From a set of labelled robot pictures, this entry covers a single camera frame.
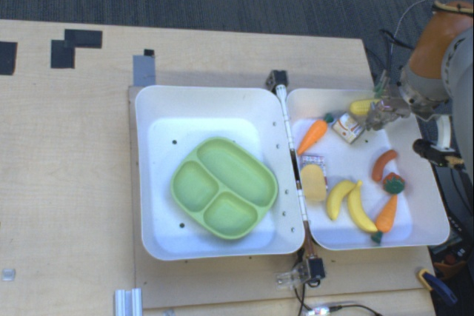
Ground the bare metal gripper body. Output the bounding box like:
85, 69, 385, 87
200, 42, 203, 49
379, 89, 444, 121

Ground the yellow corn cob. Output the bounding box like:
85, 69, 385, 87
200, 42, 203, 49
348, 98, 381, 117

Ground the white and orange carton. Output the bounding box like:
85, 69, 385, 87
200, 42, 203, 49
331, 112, 366, 144

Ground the white plastic tray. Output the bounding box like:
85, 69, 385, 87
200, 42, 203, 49
285, 87, 451, 251
134, 84, 306, 261

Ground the orange sausage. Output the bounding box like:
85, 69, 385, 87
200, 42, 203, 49
371, 149, 398, 183

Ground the orange carrot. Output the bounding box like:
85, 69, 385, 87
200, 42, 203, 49
370, 193, 399, 245
296, 113, 335, 157

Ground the red strawberry with green leaves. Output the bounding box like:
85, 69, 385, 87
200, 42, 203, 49
382, 172, 406, 195

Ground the white and red packet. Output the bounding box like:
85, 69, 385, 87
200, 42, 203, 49
300, 154, 330, 194

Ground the thin black and white rod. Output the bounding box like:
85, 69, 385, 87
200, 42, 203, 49
275, 84, 316, 260

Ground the yellow bread slice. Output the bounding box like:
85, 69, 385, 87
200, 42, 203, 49
300, 163, 328, 202

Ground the yellow banana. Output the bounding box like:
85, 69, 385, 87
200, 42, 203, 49
347, 179, 379, 234
326, 179, 357, 222

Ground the green divided plate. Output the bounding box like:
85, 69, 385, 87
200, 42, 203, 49
170, 136, 280, 241

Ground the black cylinder on white bracket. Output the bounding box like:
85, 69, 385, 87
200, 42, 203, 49
412, 114, 464, 171

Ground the black block with thin wires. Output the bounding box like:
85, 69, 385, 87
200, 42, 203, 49
308, 257, 327, 281
266, 69, 290, 90

